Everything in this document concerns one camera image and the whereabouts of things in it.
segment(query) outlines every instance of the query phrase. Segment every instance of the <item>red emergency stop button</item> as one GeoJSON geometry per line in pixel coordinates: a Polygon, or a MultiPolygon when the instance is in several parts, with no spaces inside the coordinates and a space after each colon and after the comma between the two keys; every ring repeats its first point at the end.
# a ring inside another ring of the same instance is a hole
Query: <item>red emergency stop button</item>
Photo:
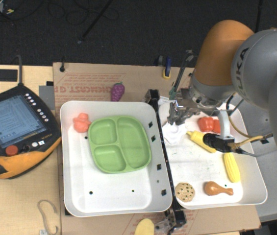
{"type": "Polygon", "coordinates": [[[5,149],[5,153],[7,154],[8,157],[14,156],[18,152],[19,152],[19,149],[17,148],[16,145],[10,145],[5,149]]]}

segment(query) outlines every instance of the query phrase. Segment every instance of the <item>purple toy eggplant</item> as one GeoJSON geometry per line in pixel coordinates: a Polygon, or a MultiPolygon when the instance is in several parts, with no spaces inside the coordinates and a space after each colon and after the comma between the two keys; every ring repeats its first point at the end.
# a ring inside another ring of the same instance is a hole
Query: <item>purple toy eggplant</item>
{"type": "Polygon", "coordinates": [[[124,92],[125,86],[124,84],[122,84],[122,82],[114,84],[111,89],[111,101],[118,102],[121,99],[124,92]]]}

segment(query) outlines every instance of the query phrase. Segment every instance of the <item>red toy pepper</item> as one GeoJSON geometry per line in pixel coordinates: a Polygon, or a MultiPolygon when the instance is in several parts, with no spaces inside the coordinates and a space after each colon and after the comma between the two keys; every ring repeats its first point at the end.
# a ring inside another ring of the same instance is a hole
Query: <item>red toy pepper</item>
{"type": "Polygon", "coordinates": [[[201,132],[210,132],[213,130],[213,118],[212,117],[201,117],[198,119],[197,124],[201,132]]]}
{"type": "Polygon", "coordinates": [[[213,130],[214,133],[221,133],[220,121],[218,119],[213,120],[213,130]]]}

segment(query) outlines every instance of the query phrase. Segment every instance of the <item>plastic toy food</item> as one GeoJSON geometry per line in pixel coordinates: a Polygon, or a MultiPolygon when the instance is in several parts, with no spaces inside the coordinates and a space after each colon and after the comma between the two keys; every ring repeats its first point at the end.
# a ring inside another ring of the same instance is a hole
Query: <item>plastic toy food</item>
{"type": "Polygon", "coordinates": [[[224,162],[225,162],[228,178],[232,183],[240,182],[241,174],[233,153],[226,152],[223,156],[224,156],[224,162]]]}
{"type": "Polygon", "coordinates": [[[88,120],[88,114],[87,113],[80,113],[78,117],[75,117],[73,119],[74,123],[74,129],[78,133],[84,133],[88,131],[89,125],[91,124],[91,121],[88,120]]]}
{"type": "Polygon", "coordinates": [[[204,186],[204,191],[209,196],[218,195],[220,193],[226,193],[228,195],[233,195],[232,188],[223,188],[222,186],[218,185],[214,181],[207,182],[204,186]]]}
{"type": "Polygon", "coordinates": [[[154,224],[149,218],[142,219],[135,230],[134,235],[154,235],[154,224]]]}
{"type": "Polygon", "coordinates": [[[116,83],[111,89],[111,101],[118,102],[125,92],[125,86],[122,82],[116,83]]]}
{"type": "Polygon", "coordinates": [[[207,151],[211,153],[215,153],[217,150],[214,148],[211,148],[210,146],[206,145],[202,138],[204,136],[204,133],[199,131],[188,131],[187,134],[190,136],[190,140],[195,142],[196,144],[200,145],[202,148],[206,149],[207,151]]]}
{"type": "Polygon", "coordinates": [[[221,132],[220,122],[218,119],[213,119],[212,117],[201,117],[198,119],[197,124],[201,132],[221,132]]]}
{"type": "Polygon", "coordinates": [[[176,186],[176,197],[183,202],[190,202],[195,195],[194,188],[189,183],[179,183],[176,186]]]}

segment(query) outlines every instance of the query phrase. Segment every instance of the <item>black carpet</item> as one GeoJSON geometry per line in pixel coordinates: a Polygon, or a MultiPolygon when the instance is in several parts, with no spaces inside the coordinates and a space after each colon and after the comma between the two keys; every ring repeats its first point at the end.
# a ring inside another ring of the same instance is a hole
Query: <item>black carpet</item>
{"type": "Polygon", "coordinates": [[[277,0],[4,0],[0,13],[0,64],[21,55],[24,65],[53,62],[154,65],[170,56],[199,53],[209,29],[225,19],[256,31],[277,28],[277,0]]]}

